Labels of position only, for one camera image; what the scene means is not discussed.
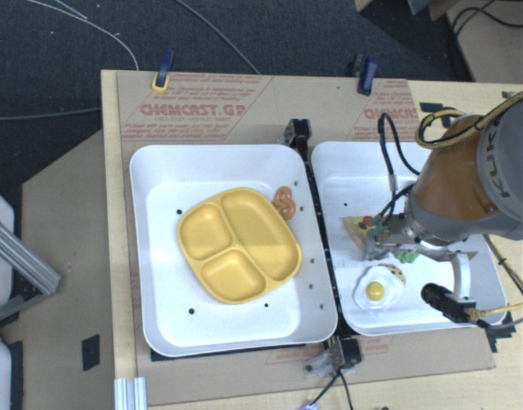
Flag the black cylinder on white bracket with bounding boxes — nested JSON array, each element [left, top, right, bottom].
[[420, 252, 479, 325]]

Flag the green toy broccoli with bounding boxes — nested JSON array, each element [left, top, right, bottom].
[[392, 249, 419, 266]]

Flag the thin black rod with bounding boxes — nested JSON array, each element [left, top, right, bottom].
[[301, 143, 344, 342]]

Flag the white toy fried egg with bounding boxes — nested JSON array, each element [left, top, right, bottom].
[[352, 265, 406, 313]]

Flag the white plastic tray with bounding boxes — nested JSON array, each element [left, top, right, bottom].
[[310, 140, 508, 337], [129, 143, 339, 358]]

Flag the orange toy pretzel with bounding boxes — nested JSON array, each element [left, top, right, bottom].
[[272, 185, 297, 221]]

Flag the brown cardboard board red print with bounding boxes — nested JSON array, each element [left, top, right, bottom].
[[115, 71, 497, 407]]

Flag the tan chocolate chip biscuit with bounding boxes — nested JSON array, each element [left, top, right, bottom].
[[377, 262, 407, 284]]

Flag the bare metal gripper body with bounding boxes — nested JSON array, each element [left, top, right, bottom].
[[373, 213, 421, 252]]

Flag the yellow divided plate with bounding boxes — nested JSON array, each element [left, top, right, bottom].
[[176, 186, 303, 306]]

